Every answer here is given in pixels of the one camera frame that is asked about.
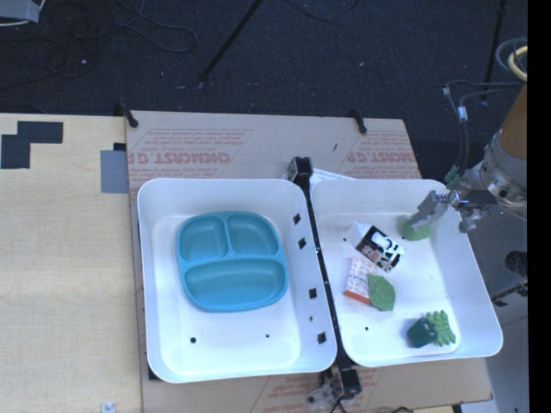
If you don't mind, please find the dark green toy pepper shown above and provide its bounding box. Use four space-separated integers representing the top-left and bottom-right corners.
406 317 439 349

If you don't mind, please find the thin black and white rod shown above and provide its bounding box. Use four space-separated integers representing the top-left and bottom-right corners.
299 173 355 372

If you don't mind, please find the blue divided plate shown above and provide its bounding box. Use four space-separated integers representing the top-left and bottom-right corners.
175 210 290 314

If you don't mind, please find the white plastic tray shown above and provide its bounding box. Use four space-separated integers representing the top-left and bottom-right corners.
309 178 505 369
136 176 338 385

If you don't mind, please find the black block with thin wires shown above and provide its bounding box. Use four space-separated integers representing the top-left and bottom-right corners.
331 365 363 400
286 156 315 184

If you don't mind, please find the black cylinder on white bracket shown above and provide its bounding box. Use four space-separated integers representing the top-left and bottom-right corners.
491 250 529 309

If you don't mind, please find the brown cardboard board red print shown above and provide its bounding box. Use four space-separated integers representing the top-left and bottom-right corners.
124 109 494 413

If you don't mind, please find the light green round disc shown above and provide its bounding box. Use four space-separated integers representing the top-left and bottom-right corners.
400 214 432 242

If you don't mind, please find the green toy leaf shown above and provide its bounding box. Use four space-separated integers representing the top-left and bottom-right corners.
366 273 397 313

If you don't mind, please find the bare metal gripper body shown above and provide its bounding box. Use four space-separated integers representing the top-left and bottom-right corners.
447 164 529 221

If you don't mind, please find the black and white carton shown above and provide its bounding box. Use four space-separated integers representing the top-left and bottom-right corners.
346 221 407 274

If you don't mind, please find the orange and white packet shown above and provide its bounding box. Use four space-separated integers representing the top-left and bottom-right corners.
342 256 381 305

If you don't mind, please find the light green toy lettuce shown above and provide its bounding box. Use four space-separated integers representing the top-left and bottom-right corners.
424 309 458 348

